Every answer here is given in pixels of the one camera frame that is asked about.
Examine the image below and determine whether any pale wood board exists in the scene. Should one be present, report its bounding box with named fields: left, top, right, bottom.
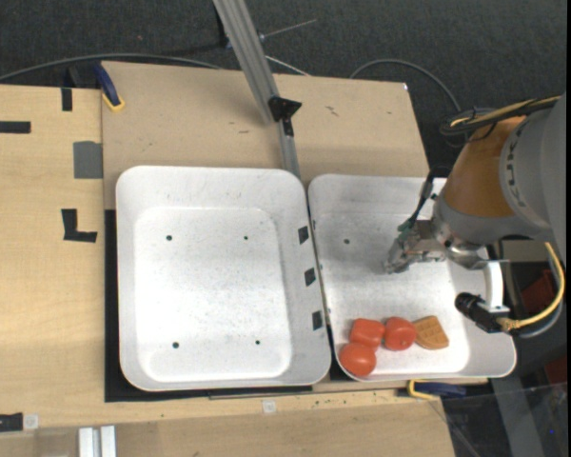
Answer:
left=99, top=60, right=489, bottom=402

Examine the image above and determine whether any black cylinder on white bracket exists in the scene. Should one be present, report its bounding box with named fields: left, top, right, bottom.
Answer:
left=454, top=259, right=512, bottom=335

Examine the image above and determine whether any white plastic tray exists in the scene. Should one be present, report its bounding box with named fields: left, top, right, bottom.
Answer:
left=306, top=173, right=519, bottom=384
left=115, top=165, right=333, bottom=393

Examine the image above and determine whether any brown toy biscuit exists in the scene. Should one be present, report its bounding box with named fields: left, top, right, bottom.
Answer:
left=410, top=314, right=451, bottom=351

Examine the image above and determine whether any red rounded toy food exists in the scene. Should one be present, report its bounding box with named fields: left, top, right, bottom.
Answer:
left=348, top=317, right=387, bottom=348
left=384, top=316, right=418, bottom=352
left=338, top=341, right=379, bottom=378

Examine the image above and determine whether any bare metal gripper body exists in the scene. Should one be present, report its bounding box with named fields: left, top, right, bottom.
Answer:
left=399, top=220, right=490, bottom=271

